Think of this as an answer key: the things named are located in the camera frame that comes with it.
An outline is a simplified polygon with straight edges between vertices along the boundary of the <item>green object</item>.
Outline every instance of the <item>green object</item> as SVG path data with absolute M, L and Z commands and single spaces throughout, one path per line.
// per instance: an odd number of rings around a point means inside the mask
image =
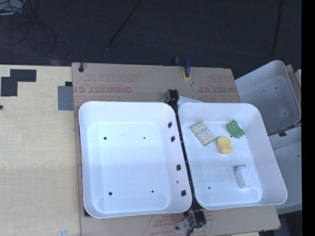
M 240 128 L 236 120 L 231 121 L 227 124 L 227 129 L 230 134 L 236 138 L 240 138 L 241 136 L 245 135 L 245 131 Z

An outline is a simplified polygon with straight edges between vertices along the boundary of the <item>cardboard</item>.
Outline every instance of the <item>cardboard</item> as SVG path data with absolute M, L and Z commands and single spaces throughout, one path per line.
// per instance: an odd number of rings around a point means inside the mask
M 191 67 L 191 79 L 183 79 L 183 67 L 123 64 L 72 64 L 74 119 L 77 146 L 79 202 L 82 236 L 180 236 L 174 231 L 182 213 L 96 219 L 86 216 L 83 205 L 82 158 L 78 110 L 87 101 L 160 102 L 168 89 L 203 102 L 240 102 L 231 69 Z M 274 206 L 203 210 L 207 224 L 196 236 L 214 236 L 275 230 L 280 221 Z

